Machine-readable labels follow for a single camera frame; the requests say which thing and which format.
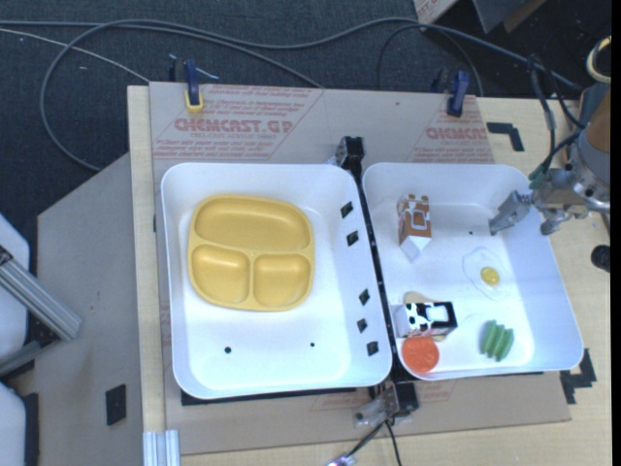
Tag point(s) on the yellow divided plate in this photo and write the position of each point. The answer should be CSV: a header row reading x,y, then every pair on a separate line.
x,y
250,250

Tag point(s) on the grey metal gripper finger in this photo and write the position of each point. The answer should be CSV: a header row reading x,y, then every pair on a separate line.
x,y
554,221
509,211

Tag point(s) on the brown and white carton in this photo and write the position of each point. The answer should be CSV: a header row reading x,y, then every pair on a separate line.
x,y
415,223

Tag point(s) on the white plastic tray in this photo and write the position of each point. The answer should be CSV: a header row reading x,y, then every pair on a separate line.
x,y
271,347
533,309

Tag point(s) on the orange citrus slice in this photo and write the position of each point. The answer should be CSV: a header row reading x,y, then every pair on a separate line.
x,y
420,355

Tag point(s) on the green beans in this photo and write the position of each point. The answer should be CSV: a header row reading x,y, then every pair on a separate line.
x,y
496,340

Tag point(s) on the black cylinder on white bracket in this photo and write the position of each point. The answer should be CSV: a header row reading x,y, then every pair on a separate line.
x,y
601,258

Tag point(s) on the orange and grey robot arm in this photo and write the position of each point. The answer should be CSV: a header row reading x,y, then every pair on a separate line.
x,y
598,129

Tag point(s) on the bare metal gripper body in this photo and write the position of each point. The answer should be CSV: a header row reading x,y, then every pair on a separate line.
x,y
567,189

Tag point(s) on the black and white cow-print carton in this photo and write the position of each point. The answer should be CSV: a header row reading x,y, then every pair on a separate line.
x,y
427,318

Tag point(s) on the white and yellow fried egg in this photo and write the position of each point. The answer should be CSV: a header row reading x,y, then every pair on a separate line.
x,y
489,276

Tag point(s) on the brown cardboard board, red print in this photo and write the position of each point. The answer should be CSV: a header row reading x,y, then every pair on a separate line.
x,y
291,129

